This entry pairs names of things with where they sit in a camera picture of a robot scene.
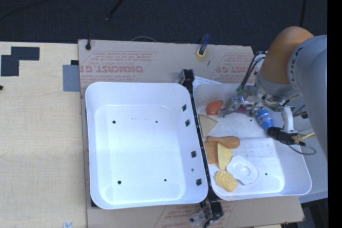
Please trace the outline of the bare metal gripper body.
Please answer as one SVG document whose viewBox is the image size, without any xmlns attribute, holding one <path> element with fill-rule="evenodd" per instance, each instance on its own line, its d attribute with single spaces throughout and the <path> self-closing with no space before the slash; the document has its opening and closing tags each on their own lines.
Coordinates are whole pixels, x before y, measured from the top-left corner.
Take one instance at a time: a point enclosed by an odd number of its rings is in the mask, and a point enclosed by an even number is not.
<svg viewBox="0 0 342 228">
<path fill-rule="evenodd" d="M 229 107 L 235 107 L 235 112 L 241 112 L 248 115 L 252 107 L 270 108 L 276 111 L 284 102 L 283 98 L 276 97 L 265 91 L 263 88 L 255 85 L 239 85 L 236 94 L 229 98 Z"/>
</svg>

